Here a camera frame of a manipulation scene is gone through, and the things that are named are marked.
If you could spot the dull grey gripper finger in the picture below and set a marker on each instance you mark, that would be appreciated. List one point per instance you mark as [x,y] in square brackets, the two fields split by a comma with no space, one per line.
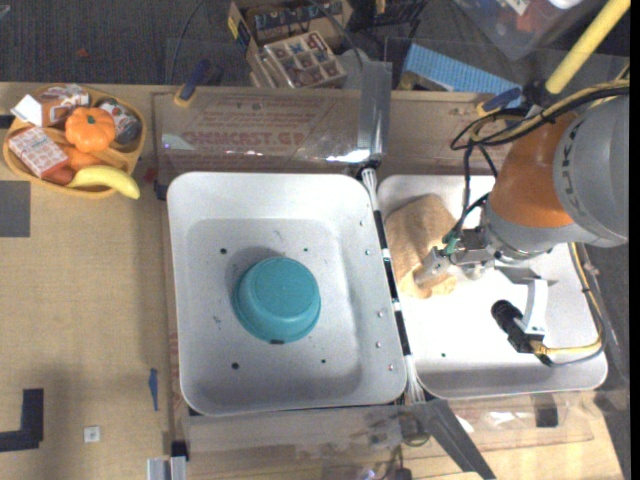
[434,266]

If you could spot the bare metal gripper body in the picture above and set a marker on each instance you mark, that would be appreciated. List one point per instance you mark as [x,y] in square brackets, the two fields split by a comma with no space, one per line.
[472,250]

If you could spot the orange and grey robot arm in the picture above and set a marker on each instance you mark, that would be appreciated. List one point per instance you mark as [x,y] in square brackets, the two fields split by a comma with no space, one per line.
[530,188]

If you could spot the white plastic tray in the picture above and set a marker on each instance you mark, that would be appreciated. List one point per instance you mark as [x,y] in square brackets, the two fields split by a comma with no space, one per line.
[300,198]
[490,368]

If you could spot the teal bowl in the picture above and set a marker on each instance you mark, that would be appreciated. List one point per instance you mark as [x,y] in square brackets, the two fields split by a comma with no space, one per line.
[277,299]

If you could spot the brown cardboard board red print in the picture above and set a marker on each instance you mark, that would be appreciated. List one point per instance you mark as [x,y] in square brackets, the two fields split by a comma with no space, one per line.
[260,133]

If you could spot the orange divided plate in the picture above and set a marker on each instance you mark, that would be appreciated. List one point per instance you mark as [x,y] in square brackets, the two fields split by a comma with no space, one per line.
[122,160]

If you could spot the yellow banana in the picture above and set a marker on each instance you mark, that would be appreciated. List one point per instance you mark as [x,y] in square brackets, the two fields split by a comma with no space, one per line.
[107,178]

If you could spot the small red and white can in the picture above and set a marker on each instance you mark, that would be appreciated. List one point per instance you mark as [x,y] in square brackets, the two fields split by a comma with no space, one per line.
[122,120]

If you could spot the orange toy carrot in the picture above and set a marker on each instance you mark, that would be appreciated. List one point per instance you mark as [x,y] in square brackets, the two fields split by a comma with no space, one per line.
[80,159]

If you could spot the orange toy pumpkin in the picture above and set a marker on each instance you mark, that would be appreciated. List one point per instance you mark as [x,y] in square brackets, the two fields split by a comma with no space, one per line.
[90,129]

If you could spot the brown and white carton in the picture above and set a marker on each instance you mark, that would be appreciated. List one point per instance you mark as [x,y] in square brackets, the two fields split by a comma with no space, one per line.
[62,103]

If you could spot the white carton with red pattern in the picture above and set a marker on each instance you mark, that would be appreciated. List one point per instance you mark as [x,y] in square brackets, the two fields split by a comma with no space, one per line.
[36,152]

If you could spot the small white box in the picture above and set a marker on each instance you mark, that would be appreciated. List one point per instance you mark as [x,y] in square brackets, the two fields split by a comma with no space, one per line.
[27,109]

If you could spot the black cylinder on white bracket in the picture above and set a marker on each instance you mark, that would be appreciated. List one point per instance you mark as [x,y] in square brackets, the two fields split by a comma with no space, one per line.
[515,325]

